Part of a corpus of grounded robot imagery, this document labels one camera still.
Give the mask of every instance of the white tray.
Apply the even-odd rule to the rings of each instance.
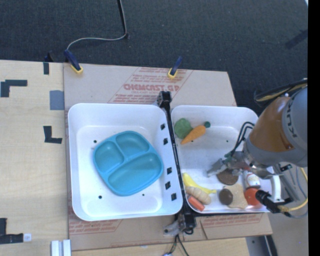
[[[144,190],[115,195],[93,163],[94,148],[117,133],[144,136],[160,155],[161,177]],[[183,204],[165,112],[155,105],[80,103],[68,112],[72,207],[85,221],[174,215]]]
[[[218,159],[224,158],[224,155],[234,148],[243,123],[256,123],[258,116],[255,112],[245,107],[180,105],[172,110],[171,118],[173,125],[181,118],[190,121],[192,127],[201,125],[205,121],[211,124],[210,128],[206,129],[205,135],[193,142],[181,145],[181,139],[175,136],[181,172],[188,173],[200,186],[217,190],[217,193],[210,194],[211,204],[206,205],[203,211],[194,209],[196,212],[202,214],[268,212],[262,204],[248,206],[245,209],[229,208],[221,204],[218,192],[225,185],[216,175],[207,177],[206,173]],[[244,188],[242,176],[237,183]],[[260,179],[260,184],[262,190],[272,191],[270,180]]]

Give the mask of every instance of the black hole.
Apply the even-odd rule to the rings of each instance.
[[[170,184],[170,181],[168,181],[166,184],[165,184],[165,189],[167,190],[168,188],[171,187],[171,184]]]
[[[176,193],[171,194],[171,201],[176,199],[177,199],[177,194]]]

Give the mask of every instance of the blue plate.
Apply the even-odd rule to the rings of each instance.
[[[105,184],[118,196],[133,195],[154,183],[164,164],[138,132],[124,131],[101,142],[93,162]]]

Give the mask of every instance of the dark backdrop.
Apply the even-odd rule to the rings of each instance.
[[[308,77],[305,0],[122,0],[129,38],[80,41],[80,63],[228,72],[239,106]],[[0,0],[0,59],[45,60],[123,34],[117,0]]]

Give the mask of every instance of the light wood surface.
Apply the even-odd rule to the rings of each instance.
[[[50,110],[50,91],[63,91],[63,64],[0,60],[0,82],[27,80],[0,97],[0,218],[7,234],[31,233],[32,241],[0,245],[0,255],[50,255],[50,242],[68,234],[65,112]],[[45,143],[43,126],[62,144]],[[163,255],[172,244],[89,251],[84,255]],[[248,256],[245,238],[185,242],[189,255]],[[184,255],[178,245],[174,256]]]

